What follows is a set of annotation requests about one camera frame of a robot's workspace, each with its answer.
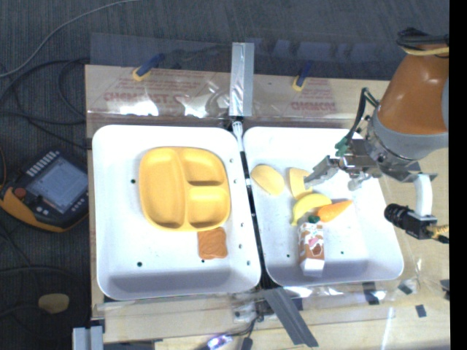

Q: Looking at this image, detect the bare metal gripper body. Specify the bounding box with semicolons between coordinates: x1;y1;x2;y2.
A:
336;130;420;179

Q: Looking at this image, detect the yellow wedge slice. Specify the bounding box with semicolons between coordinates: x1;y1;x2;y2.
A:
288;167;315;201

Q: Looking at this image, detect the orange carrot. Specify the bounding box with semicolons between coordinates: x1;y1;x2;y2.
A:
307;199;354;225

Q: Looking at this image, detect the yellow banana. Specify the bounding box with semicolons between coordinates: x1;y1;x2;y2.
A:
290;192;333;227

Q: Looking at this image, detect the pale yellow oval chip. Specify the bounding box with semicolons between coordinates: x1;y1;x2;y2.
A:
250;163;286;197

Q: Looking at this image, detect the white plastic tray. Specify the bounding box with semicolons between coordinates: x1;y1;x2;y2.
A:
91;124;263;301
242;125;405;288

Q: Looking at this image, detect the thin black and white rod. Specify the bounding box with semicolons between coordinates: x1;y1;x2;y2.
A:
231;120;264;290

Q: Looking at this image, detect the orange and white carton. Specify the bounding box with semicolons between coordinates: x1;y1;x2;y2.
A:
296;221;326;278

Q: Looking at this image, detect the brown toast slice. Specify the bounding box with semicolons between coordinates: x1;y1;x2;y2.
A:
197;226;229;261

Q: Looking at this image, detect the yellow divided plate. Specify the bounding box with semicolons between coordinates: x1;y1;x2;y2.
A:
138;146;232;233

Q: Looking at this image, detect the brown cardboard board red print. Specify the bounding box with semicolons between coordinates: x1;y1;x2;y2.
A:
84;63;417;321

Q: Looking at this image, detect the pale yellow oval lump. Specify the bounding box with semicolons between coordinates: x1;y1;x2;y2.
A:
37;292;71;315

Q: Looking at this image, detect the black cylinder on white bracket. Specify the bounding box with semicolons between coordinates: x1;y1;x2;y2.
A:
383;173;439;241

